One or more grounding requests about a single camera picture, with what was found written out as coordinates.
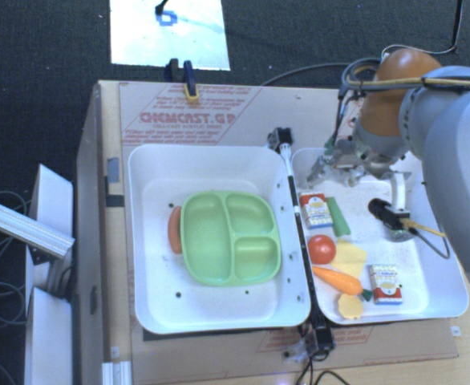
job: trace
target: green plate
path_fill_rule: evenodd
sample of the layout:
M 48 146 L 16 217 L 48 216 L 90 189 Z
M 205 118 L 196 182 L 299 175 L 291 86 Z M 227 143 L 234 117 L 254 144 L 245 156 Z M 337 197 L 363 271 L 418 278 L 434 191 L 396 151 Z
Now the green plate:
M 282 263 L 273 210 L 267 201 L 247 192 L 190 196 L 181 210 L 180 235 L 189 273 L 206 285 L 265 282 Z

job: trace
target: small box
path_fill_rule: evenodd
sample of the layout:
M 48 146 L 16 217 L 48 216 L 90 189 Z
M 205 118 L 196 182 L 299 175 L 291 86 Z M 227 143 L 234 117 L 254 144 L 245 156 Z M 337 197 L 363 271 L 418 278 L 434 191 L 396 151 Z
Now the small box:
M 320 192 L 303 192 L 299 196 L 299 204 L 306 226 L 309 229 L 331 227 L 333 225 L 324 194 Z
M 403 303 L 401 285 L 397 279 L 395 265 L 371 265 L 372 293 L 378 305 L 399 305 Z

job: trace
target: white paper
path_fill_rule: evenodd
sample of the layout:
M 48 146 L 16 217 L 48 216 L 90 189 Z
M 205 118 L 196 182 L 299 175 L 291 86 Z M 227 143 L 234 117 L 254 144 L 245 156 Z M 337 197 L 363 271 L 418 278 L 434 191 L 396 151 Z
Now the white paper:
M 164 67 L 178 58 L 205 70 L 229 71 L 221 0 L 111 0 L 111 61 Z

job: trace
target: white plastic tray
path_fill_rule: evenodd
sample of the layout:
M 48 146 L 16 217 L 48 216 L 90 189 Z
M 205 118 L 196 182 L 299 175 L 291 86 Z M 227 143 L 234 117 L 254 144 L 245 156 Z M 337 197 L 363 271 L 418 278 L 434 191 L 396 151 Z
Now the white plastic tray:
M 310 296 L 286 167 L 268 148 L 147 144 L 128 159 L 127 231 L 133 241 L 135 309 L 157 334 L 296 326 L 308 317 Z M 255 193 L 278 224 L 282 267 L 262 284 L 205 286 L 169 246 L 173 205 L 209 190 Z
M 468 293 L 456 255 L 451 249 L 451 257 L 446 260 L 436 254 L 418 237 L 405 242 L 392 242 L 389 230 L 369 213 L 367 206 L 373 198 L 391 202 L 391 184 L 387 180 L 376 180 L 365 176 L 355 187 L 349 187 L 343 178 L 333 178 L 306 187 L 306 178 L 315 160 L 323 153 L 321 148 L 305 148 L 294 154 L 293 169 L 298 192 L 318 191 L 326 197 L 335 197 L 351 234 L 341 238 L 367 251 L 366 265 L 360 281 L 364 288 L 371 290 L 368 273 L 369 265 L 392 264 L 397 268 L 403 303 L 401 305 L 375 305 L 374 301 L 363 303 L 363 316 L 360 319 L 345 319 L 338 313 L 340 293 L 314 277 L 317 298 L 322 312 L 338 324 L 367 324 L 392 322 L 409 319 L 449 318 L 461 315 L 468 307 Z M 421 182 L 421 164 L 409 156 L 394 170 L 411 172 L 406 181 L 407 209 L 411 218 L 422 225 L 438 229 L 431 207 Z M 308 230 L 304 228 L 306 240 L 315 234 L 325 234 L 334 238 L 332 228 Z M 440 237 L 430 237 L 423 233 L 440 251 L 445 246 Z

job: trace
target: yellow cheese slice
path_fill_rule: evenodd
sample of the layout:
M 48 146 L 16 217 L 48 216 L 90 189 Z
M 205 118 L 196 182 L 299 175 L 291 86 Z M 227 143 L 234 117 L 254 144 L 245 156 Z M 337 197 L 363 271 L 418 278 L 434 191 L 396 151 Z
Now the yellow cheese slice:
M 358 248 L 356 245 L 339 238 L 337 241 L 337 253 L 330 265 L 343 273 L 349 274 L 352 277 L 360 279 L 365 260 L 367 259 L 367 252 Z
M 362 300 L 354 295 L 342 294 L 338 299 L 338 312 L 345 319 L 357 319 L 363 314 Z

